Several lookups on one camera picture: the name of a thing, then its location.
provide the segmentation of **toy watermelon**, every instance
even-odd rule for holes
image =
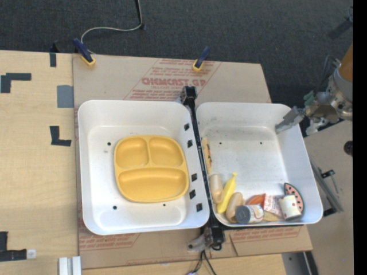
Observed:
[[[296,197],[296,201],[297,201],[297,205],[298,205],[298,209],[301,213],[303,213],[304,210],[304,203],[303,203],[303,199],[302,196],[300,195],[299,191],[297,190],[297,188],[295,188],[293,185],[289,184],[289,183],[285,183],[284,184],[284,193],[286,195],[294,195]]]

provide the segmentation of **yellow plate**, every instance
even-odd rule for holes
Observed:
[[[184,153],[170,137],[126,137],[115,147],[114,163],[118,188],[129,201],[167,202],[183,196],[189,188]]]

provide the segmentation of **gray tape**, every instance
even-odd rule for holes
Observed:
[[[74,87],[70,85],[57,86],[57,107],[74,108]]]

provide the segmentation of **black fabric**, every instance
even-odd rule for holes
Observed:
[[[0,49],[73,53],[89,28],[139,25],[135,0],[0,0]],[[262,65],[274,103],[303,106],[327,55],[341,59],[353,40],[353,0],[140,0],[146,30],[85,36],[99,54]]]

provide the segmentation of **tin can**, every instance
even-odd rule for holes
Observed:
[[[236,209],[239,224],[260,223],[264,219],[264,210],[259,205],[242,205]]]
[[[297,206],[295,195],[285,195],[279,199],[279,205],[285,220],[291,220],[302,216]]]

